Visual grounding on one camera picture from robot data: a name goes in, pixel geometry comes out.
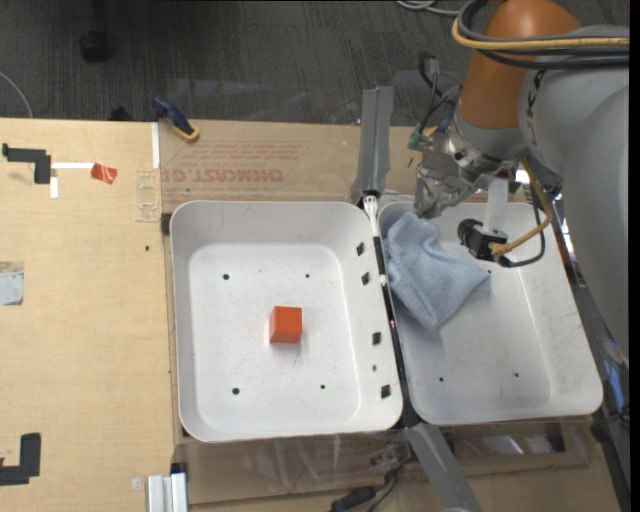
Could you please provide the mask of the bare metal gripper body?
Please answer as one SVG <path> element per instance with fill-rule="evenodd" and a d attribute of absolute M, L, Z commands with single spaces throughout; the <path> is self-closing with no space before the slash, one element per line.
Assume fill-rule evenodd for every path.
<path fill-rule="evenodd" d="M 470 145 L 458 133 L 433 132 L 418 142 L 416 190 L 424 194 L 467 194 L 487 190 L 496 179 L 509 181 L 517 159 L 496 159 Z"/>

